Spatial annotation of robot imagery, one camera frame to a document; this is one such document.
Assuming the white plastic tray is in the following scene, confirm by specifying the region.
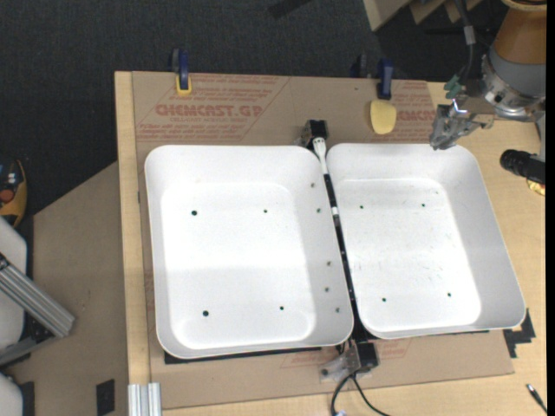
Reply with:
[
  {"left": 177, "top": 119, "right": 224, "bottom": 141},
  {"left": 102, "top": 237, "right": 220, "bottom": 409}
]
[
  {"left": 143, "top": 144, "right": 356, "bottom": 360},
  {"left": 324, "top": 142, "right": 527, "bottom": 341}
]

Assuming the pale yellow toy bread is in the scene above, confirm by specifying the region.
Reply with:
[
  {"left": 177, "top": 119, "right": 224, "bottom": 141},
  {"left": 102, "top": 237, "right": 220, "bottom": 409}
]
[{"left": 369, "top": 99, "right": 398, "bottom": 136}]

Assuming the brown cardboard board red print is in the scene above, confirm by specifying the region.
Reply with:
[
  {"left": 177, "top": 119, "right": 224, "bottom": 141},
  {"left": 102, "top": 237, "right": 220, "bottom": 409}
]
[{"left": 131, "top": 70, "right": 516, "bottom": 410}]

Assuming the black cylinder on white bracket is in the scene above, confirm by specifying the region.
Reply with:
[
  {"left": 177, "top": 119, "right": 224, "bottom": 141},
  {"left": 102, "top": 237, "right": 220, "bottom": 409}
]
[{"left": 499, "top": 114, "right": 546, "bottom": 185}]

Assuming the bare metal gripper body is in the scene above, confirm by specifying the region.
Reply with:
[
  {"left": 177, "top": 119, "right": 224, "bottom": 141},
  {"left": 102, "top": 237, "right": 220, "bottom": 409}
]
[{"left": 450, "top": 72, "right": 546, "bottom": 130}]

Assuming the thin black and white rod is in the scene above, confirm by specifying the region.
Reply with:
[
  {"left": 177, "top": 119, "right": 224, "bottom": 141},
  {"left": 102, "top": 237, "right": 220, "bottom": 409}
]
[{"left": 312, "top": 137, "right": 362, "bottom": 342}]

